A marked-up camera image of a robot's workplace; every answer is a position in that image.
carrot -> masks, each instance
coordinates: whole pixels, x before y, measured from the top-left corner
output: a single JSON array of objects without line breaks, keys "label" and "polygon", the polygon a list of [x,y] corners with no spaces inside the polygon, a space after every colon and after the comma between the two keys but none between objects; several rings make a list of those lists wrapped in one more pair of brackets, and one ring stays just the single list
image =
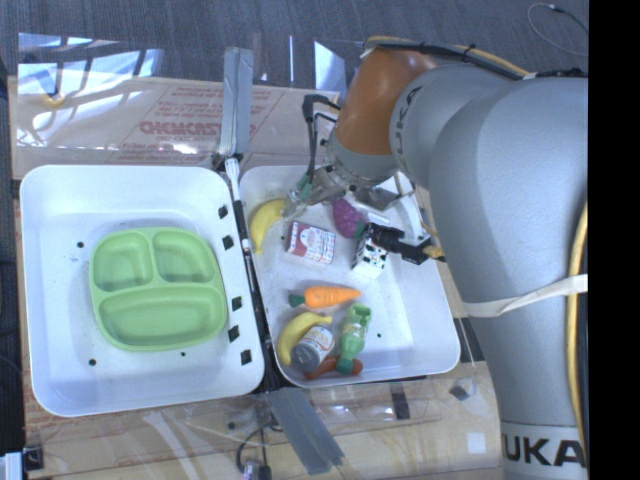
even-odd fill
[{"label": "carrot", "polygon": [[312,309],[326,308],[334,306],[341,302],[355,299],[362,295],[360,290],[355,288],[344,288],[341,286],[310,286],[303,295],[289,295],[289,304],[291,307],[306,304]]},{"label": "carrot", "polygon": [[[318,377],[320,377],[320,375],[335,371],[336,364],[338,364],[338,356],[329,356],[320,363],[320,366],[318,366],[316,370],[305,373],[304,376],[307,380],[317,379]],[[359,375],[360,372],[362,372],[363,366],[364,365],[362,364],[362,361],[360,361],[360,359],[354,359],[351,375]]]}]

white plastic tray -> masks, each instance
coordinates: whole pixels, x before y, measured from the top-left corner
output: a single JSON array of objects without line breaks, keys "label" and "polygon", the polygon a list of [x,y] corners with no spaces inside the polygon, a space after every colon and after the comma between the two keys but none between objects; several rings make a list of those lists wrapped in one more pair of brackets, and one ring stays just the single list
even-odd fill
[{"label": "white plastic tray", "polygon": [[[285,197],[306,167],[255,167],[240,183],[246,215],[250,219],[258,206],[269,199]],[[365,207],[359,207],[366,214]],[[403,228],[397,210],[383,216],[389,225]],[[280,219],[267,233],[263,252],[254,254],[258,282],[266,307],[266,316],[274,343],[280,330],[299,309],[291,308],[287,297],[313,284],[347,285],[359,289],[359,302],[369,306],[372,319],[366,344],[358,358],[364,369],[358,376],[326,374],[307,380],[293,366],[278,366],[293,384],[302,387],[388,381],[451,370],[460,357],[460,342],[445,295],[437,265],[427,260],[414,265],[390,254],[385,271],[369,279],[351,271],[356,240],[340,236],[331,215],[331,207],[315,205],[298,217],[302,222],[336,233],[335,256],[325,265],[294,256],[284,250],[285,221]],[[336,339],[338,326],[349,304],[332,311]]]},{"label": "white plastic tray", "polygon": [[[81,416],[258,386],[264,358],[231,197],[219,175],[198,167],[43,166],[22,181],[20,202],[31,375],[46,410]],[[223,207],[228,213],[220,218]],[[183,227],[211,244],[230,308],[219,335],[184,349],[131,352],[100,333],[88,282],[91,251],[103,236],[141,226]],[[225,236],[236,245],[226,249]],[[242,306],[231,310],[236,297]],[[239,336],[230,341],[235,326]]]}]

green divided tray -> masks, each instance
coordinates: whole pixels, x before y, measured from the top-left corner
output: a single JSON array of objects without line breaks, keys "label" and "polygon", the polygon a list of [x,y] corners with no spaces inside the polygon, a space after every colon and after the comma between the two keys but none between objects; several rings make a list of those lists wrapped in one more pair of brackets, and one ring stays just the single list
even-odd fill
[{"label": "green divided tray", "polygon": [[211,246],[182,228],[148,227],[104,237],[89,279],[100,331],[125,350],[169,350],[216,336],[227,299]]}]

white strap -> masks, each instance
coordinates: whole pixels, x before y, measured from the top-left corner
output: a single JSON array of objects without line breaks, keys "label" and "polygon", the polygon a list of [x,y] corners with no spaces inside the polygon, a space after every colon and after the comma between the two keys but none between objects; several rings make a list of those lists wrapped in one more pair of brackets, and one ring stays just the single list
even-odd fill
[{"label": "white strap", "polygon": [[587,276],[588,274],[580,274],[567,277],[519,297],[490,302],[463,302],[462,304],[469,316],[479,318],[496,317],[508,313],[513,309],[527,306],[539,300],[548,299],[549,297],[557,297],[559,295],[568,296],[587,292],[589,291]]}]

bottle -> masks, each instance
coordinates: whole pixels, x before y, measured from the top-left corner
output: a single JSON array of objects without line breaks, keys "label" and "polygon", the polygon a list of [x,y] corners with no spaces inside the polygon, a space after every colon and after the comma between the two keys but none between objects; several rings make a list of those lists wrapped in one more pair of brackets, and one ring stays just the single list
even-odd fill
[{"label": "bottle", "polygon": [[364,341],[371,320],[371,309],[356,302],[347,310],[342,321],[340,332],[340,358],[336,370],[343,375],[350,375],[353,370],[353,360],[362,352]]},{"label": "bottle", "polygon": [[323,325],[314,325],[291,349],[291,362],[304,373],[318,369],[335,345],[335,339],[329,329]]}]

